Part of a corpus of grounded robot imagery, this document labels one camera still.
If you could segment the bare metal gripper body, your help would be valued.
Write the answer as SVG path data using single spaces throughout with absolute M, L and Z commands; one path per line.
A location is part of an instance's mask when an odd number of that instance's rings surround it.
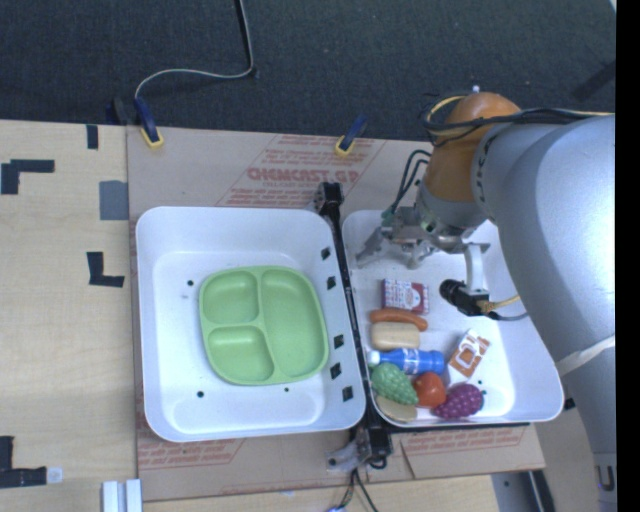
M 385 210 L 382 233 L 391 243 L 420 255 L 460 252 L 470 237 L 469 228 L 447 224 L 429 208 L 418 205 Z

